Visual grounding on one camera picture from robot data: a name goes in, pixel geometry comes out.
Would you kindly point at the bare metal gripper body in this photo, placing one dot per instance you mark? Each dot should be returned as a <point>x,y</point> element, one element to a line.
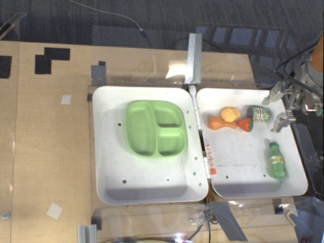
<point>307,90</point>

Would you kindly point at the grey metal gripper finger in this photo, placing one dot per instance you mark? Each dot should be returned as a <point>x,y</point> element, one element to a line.
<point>274,94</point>
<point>283,120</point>

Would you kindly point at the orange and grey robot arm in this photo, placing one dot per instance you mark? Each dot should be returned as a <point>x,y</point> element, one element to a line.
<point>319,57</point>

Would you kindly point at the green and white can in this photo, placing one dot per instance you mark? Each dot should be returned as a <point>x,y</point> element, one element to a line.
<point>259,114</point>

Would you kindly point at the red strawberry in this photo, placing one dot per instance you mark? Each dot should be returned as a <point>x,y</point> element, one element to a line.
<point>245,124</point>

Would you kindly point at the green plastic bottle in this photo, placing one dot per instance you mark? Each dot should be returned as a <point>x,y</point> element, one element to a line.
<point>276,163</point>

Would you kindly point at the yellow corn cob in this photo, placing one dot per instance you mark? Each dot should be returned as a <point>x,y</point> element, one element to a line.
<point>229,114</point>

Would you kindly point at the white plastic tray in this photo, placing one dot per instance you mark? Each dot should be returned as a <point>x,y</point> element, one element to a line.
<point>240,156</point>
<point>141,176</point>

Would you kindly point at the orange chicken drumstick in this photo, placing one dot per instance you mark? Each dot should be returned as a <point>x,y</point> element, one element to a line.
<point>217,123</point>

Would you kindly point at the green divided plate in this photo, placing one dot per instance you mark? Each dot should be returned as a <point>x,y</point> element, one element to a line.
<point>141,130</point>

